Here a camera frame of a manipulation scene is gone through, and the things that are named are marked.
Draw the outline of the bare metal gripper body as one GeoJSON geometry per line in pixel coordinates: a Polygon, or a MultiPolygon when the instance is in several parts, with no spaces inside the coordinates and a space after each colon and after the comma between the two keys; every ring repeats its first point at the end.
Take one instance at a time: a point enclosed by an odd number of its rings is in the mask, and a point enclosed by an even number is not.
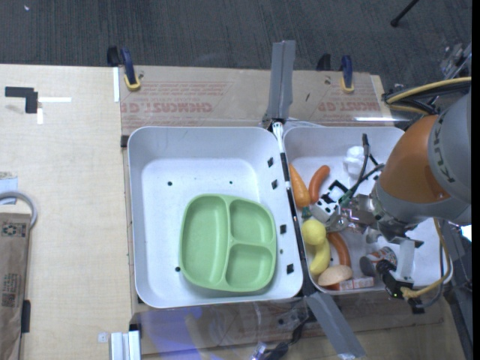
{"type": "Polygon", "coordinates": [[[363,226],[377,227],[385,212],[378,199],[359,194],[349,204],[349,220],[363,226]]]}

